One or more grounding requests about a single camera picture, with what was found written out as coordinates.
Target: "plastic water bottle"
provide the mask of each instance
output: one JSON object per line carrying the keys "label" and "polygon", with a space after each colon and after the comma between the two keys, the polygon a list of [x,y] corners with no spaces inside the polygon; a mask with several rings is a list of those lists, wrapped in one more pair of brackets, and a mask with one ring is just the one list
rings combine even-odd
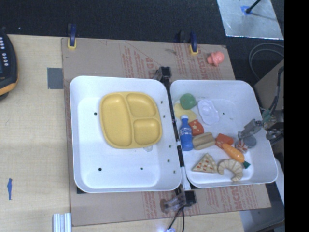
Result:
{"label": "plastic water bottle", "polygon": [[189,151],[193,149],[192,129],[188,124],[189,117],[188,115],[182,115],[180,119],[182,120],[182,125],[179,129],[180,142],[182,144],[183,151]]}

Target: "clamp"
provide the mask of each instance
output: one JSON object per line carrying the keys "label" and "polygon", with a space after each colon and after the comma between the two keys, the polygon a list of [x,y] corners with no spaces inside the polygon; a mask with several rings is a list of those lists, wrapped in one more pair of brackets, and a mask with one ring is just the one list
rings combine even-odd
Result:
{"label": "clamp", "polygon": [[190,33],[190,53],[192,55],[196,55],[198,54],[198,50],[197,50],[197,36],[194,32],[191,31]]}
{"label": "clamp", "polygon": [[[175,34],[174,42],[176,42],[176,43],[186,43],[183,30],[180,30],[178,33]],[[189,45],[190,53],[192,55],[198,54],[197,36],[193,31],[190,32],[190,39],[189,39],[188,43],[190,44]]]}
{"label": "clamp", "polygon": [[76,48],[76,24],[69,23],[68,24],[68,48],[71,50],[75,50]]}

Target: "toy pizza slice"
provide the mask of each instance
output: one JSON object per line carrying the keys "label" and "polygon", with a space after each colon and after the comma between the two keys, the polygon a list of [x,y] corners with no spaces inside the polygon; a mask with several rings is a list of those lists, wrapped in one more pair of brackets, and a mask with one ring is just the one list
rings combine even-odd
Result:
{"label": "toy pizza slice", "polygon": [[205,173],[217,173],[218,166],[213,160],[212,156],[206,153],[198,164],[192,169],[192,171],[205,172]]}

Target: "white plastic container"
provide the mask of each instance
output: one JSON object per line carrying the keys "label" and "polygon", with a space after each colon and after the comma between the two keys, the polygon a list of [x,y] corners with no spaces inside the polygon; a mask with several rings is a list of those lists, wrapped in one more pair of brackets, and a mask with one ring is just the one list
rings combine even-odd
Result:
{"label": "white plastic container", "polygon": [[[150,95],[158,107],[162,137],[152,150],[119,149],[104,139],[99,119],[102,97],[135,91]],[[74,179],[89,193],[160,191],[176,189],[180,163],[169,101],[164,85],[156,80],[78,76],[70,84]]]}
{"label": "white plastic container", "polygon": [[[111,147],[102,133],[98,115],[102,97],[113,92],[143,92],[155,101],[162,123],[162,137],[152,150],[144,148],[117,149]],[[175,104],[185,93],[191,93],[197,102],[211,100],[219,112],[218,123],[208,126],[205,132],[214,138],[222,133],[237,140],[238,131],[253,118],[261,120],[253,89],[242,81],[177,80],[170,93]],[[125,191],[162,191],[176,189],[182,179],[177,143],[170,114],[167,91],[164,85],[152,79],[78,76],[70,84],[70,108],[73,140],[74,179],[76,185],[89,193]],[[178,128],[180,119],[176,119]],[[209,153],[216,162],[229,158],[216,145],[202,150],[183,152],[188,180],[198,188],[226,187],[231,185],[274,182],[278,169],[271,145],[262,129],[254,135],[257,145],[245,154],[250,163],[243,170],[243,178],[232,182],[233,174],[224,175],[193,172],[194,165]]]}
{"label": "white plastic container", "polygon": [[[213,102],[219,112],[219,121],[212,125],[203,123],[197,106],[191,110],[196,113],[204,131],[211,132],[214,138],[222,133],[232,137],[236,142],[238,131],[242,131],[252,119],[262,120],[254,90],[243,81],[177,80],[171,84],[170,93],[173,104],[179,102],[185,93],[192,94],[197,102],[202,99]],[[181,125],[179,118],[176,118],[176,124],[179,128]],[[266,139],[266,131],[261,129],[254,137],[257,139],[257,145],[245,154],[245,160],[251,165],[243,169],[243,178],[240,181],[232,182],[234,174],[228,169],[225,169],[224,175],[192,171],[206,153],[209,153],[216,163],[229,158],[216,145],[202,150],[183,152],[188,180],[198,188],[274,182],[278,176],[278,168],[270,142]]]}

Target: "wooden table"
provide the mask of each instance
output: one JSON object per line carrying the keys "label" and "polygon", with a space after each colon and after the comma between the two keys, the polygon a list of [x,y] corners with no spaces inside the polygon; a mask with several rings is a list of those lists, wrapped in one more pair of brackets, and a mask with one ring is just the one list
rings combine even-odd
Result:
{"label": "wooden table", "polygon": [[[70,212],[64,92],[47,86],[47,68],[62,68],[61,38],[9,37],[20,78],[0,101],[0,231],[50,232],[53,214]],[[81,226],[72,231],[163,232],[171,220]],[[181,217],[173,228],[181,231]],[[239,212],[230,212],[185,217],[185,231],[241,232],[243,227]]]}

